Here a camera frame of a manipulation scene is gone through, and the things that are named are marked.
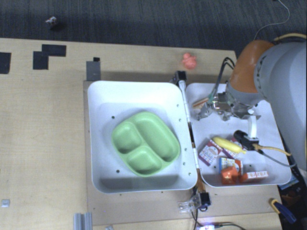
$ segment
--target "white wire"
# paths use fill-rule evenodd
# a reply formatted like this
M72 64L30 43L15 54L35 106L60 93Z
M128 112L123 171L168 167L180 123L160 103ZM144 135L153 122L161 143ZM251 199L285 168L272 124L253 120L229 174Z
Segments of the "white wire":
M255 35L255 37L254 37L254 40L257 38L258 33L259 33L263 28L265 28L265 27L267 27L267 26L269 26L269 25L281 25L281 24L285 24L285 23L289 20L289 18L290 18L290 10L289 10L289 9L287 8L287 6L284 5L280 0L278 0L278 1L288 10L288 18L287 18L284 22L272 23L272 24L268 24L268 25L265 25L265 26L261 27L261 28L257 31L257 33L256 33L256 35Z

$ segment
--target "dark floor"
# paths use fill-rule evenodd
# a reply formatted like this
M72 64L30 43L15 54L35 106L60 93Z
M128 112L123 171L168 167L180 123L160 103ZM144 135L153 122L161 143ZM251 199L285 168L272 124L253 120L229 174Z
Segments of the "dark floor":
M290 20L259 38L306 34L307 0L281 0ZM62 23L50 31L45 20ZM272 0L0 0L0 37L235 50L287 10Z

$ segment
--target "yellow cable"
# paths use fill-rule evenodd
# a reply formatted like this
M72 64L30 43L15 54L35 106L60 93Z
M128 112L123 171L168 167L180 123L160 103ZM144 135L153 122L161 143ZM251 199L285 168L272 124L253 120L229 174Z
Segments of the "yellow cable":
M261 145L259 145L259 144L253 144L253 147L254 147L256 150L262 150L262 149L275 150L275 151L282 152L282 153L284 153L284 154L287 155L287 156L291 156L291 153L286 152L286 151L284 151L284 150L281 150L281 149L279 149L279 148L264 147L264 146L261 146Z
M282 36L278 36L277 38L274 38L273 41L276 42L278 40L282 40L282 39L287 38L287 37L301 37L301 38L307 40L307 36L305 34L301 34L301 33L288 33L288 34L285 34L285 35L282 35Z

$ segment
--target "white tray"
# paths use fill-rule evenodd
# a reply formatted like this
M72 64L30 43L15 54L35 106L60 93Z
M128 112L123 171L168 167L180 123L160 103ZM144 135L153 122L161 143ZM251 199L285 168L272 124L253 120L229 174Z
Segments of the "white tray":
M171 83L97 81L88 89L92 180L102 193L187 190L197 173L180 89ZM179 140L181 152L168 167L143 178L121 160L111 143L113 129L141 111L158 115Z
M186 89L195 145L198 151L200 151L214 136L231 138L236 130L242 130L246 133L248 132L247 120L240 120L238 118L231 117L230 120L225 122L217 113L212 113L209 117L197 121L196 113L192 110L191 106L194 102L206 97L212 91L213 86L214 84L193 83ZM220 84L218 92L225 91L225 86L225 84ZM272 113L271 105L266 101L261 101L257 107L253 108L253 110L256 114L261 115L261 118L257 120L257 138L259 138L260 144L263 146L284 149ZM265 152L280 162L289 164L287 157L283 153L273 150L265 150ZM243 162L244 173L266 170L269 177L254 183L236 184L231 186L285 184L291 178L290 168L279 165L255 151L248 151L245 155L240 153L238 159L242 160ZM214 187L229 186L222 184L221 177L219 175L218 160L215 162L216 163L213 163L211 166L207 166L205 163L199 160L201 174L204 181Z

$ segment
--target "blue tool handle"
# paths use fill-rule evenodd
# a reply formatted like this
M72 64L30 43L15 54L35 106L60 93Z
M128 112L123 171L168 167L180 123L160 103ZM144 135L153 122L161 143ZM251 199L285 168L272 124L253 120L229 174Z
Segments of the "blue tool handle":
M292 214L292 212L286 206L283 206L282 204L280 204L278 202L275 202L274 205L280 211L280 213L284 215L284 217L287 219L287 221L290 224L293 224L293 223L296 222L295 216Z

